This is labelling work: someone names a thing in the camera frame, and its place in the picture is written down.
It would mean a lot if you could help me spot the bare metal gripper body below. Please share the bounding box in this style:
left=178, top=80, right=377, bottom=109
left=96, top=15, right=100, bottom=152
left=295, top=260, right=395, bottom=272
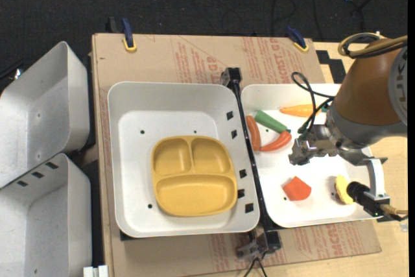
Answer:
left=303, top=124, right=340, bottom=159

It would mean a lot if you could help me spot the orange chili pepper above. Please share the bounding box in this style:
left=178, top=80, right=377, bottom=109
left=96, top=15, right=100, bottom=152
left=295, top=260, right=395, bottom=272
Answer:
left=259, top=130, right=293, bottom=153

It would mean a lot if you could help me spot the white plastic tray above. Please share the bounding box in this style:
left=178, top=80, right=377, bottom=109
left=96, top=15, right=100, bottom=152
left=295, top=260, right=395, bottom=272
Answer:
left=0, top=40, right=91, bottom=189
left=0, top=152, right=93, bottom=277
left=107, top=81, right=261, bottom=239
left=241, top=83, right=384, bottom=229

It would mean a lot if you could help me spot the orange pizza slice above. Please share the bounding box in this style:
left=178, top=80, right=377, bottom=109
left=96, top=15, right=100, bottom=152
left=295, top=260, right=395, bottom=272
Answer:
left=281, top=175, right=313, bottom=202

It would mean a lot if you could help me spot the orange carrot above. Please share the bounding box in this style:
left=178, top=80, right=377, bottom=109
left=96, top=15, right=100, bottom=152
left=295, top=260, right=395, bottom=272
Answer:
left=279, top=103, right=327, bottom=118

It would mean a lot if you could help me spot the green cucumber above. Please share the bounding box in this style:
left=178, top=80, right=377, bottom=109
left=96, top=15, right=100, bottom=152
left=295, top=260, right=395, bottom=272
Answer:
left=254, top=109, right=292, bottom=134

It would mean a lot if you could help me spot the orange sausage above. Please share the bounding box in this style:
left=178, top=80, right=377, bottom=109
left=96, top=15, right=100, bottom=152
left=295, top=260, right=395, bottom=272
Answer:
left=244, top=115, right=263, bottom=152

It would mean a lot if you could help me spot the thin black rod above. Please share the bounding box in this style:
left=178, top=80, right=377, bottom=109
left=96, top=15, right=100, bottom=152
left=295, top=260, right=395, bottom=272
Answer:
left=231, top=80, right=277, bottom=238

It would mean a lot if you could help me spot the yellow biscuit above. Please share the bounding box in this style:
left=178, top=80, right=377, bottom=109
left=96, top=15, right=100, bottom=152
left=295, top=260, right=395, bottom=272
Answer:
left=333, top=174, right=355, bottom=206

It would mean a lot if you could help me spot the yellow divided plate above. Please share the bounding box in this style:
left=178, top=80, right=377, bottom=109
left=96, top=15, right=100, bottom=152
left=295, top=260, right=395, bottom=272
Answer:
left=150, top=135, right=239, bottom=218

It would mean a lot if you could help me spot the brown cardboard board red print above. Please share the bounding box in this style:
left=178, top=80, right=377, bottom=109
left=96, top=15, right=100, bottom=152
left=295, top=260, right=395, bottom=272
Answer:
left=91, top=32, right=383, bottom=277

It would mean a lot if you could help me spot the black cylinder on white bracket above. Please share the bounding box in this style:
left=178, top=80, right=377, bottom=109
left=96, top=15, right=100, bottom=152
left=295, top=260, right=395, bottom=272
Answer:
left=346, top=156, right=392, bottom=217

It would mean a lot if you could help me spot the black block with thin wires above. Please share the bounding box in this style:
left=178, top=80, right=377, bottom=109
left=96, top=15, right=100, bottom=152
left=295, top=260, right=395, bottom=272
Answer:
left=235, top=230, right=283, bottom=261
left=220, top=67, right=244, bottom=87

